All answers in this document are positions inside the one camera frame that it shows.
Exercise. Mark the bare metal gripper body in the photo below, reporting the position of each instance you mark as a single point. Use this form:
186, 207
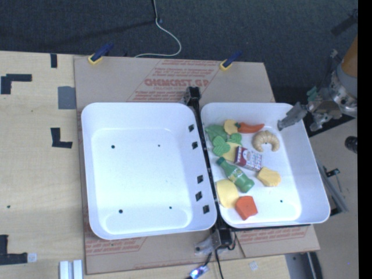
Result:
328, 107

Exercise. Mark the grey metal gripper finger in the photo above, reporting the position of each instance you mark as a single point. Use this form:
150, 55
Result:
292, 116
317, 124

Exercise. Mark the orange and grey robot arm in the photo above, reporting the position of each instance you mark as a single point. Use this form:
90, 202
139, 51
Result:
349, 60

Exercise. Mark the tan croissant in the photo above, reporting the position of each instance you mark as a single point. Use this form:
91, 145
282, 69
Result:
266, 138

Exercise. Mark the orange carrot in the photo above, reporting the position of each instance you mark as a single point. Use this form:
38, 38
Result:
251, 127

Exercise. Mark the small green leaf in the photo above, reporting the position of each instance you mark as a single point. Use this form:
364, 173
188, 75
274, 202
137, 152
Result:
236, 139

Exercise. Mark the red and white carton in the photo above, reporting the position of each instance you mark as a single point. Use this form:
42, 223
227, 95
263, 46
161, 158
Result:
248, 158

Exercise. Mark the small yellow toy food piece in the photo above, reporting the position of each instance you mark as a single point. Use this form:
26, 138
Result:
230, 126

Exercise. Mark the white plastic tray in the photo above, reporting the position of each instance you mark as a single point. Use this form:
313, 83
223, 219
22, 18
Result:
139, 170
293, 185

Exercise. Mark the yellow ridged toy food piece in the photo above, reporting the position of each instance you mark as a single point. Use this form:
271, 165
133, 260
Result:
269, 177

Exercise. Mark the flat yellow toy slice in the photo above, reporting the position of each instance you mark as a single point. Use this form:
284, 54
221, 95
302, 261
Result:
230, 155

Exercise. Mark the green wavy leaf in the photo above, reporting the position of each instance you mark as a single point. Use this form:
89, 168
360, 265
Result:
221, 147

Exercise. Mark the green lettuce leaf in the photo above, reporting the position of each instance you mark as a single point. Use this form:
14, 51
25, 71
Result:
215, 132

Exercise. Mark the green bottle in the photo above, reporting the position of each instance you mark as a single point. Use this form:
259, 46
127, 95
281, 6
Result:
236, 175

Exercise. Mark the thin black rod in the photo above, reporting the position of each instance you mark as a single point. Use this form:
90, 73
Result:
207, 155

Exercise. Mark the large yellow toy food piece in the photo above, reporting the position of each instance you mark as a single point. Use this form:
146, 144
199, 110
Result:
226, 193

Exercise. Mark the orange toy food piece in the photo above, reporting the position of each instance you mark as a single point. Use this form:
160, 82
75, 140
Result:
246, 208

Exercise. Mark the brown cardboard board red print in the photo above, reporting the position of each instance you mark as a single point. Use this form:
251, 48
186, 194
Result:
122, 80

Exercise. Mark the black cylinder on white bracket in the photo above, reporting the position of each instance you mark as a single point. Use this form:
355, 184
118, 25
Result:
351, 144

